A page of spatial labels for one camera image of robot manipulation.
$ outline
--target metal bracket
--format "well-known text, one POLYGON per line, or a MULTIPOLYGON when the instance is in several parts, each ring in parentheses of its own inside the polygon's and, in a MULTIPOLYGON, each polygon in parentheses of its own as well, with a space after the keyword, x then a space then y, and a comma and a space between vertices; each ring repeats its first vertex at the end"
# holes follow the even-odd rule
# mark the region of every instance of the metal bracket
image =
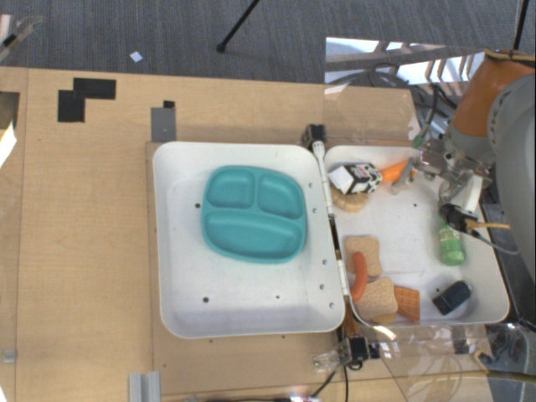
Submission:
POLYGON ((132 373, 128 379, 128 402, 161 402, 160 373, 132 373))

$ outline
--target gray tape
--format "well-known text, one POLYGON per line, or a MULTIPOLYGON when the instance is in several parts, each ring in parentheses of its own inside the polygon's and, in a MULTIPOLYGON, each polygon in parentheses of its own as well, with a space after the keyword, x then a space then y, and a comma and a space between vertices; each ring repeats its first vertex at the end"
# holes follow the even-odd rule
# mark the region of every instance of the gray tape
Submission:
POLYGON ((175 109, 153 107, 151 109, 151 141, 155 143, 177 140, 175 109))

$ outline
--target tan tabletop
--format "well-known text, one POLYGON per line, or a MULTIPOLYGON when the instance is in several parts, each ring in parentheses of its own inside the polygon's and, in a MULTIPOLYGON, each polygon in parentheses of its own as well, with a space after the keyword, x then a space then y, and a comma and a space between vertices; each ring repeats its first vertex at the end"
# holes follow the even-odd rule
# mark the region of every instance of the tan tabletop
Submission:
MULTIPOLYGON (((355 88, 333 104, 340 92, 323 85, 0 70, 0 90, 21 94, 18 145, 0 169, 1 211, 13 214, 0 215, 0 343, 18 350, 16 363, 0 364, 8 401, 125 401, 129 373, 151 370, 165 400, 307 394, 325 379, 311 357, 335 343, 331 333, 166 334, 150 272, 151 108, 176 102, 179 140, 296 143, 307 124, 324 123, 329 135, 331 123, 336 137, 379 138, 384 126, 384 140, 403 143, 415 113, 408 92, 355 88), (116 80, 116 99, 86 100, 85 123, 58 123, 58 90, 72 90, 74 77, 116 80)), ((429 388, 415 400, 439 400, 452 385, 452 400, 490 400, 485 375, 461 371, 455 382, 451 369, 394 379, 370 360, 350 374, 351 400, 402 401, 419 385, 429 388)), ((343 398, 342 380, 323 400, 343 398)))

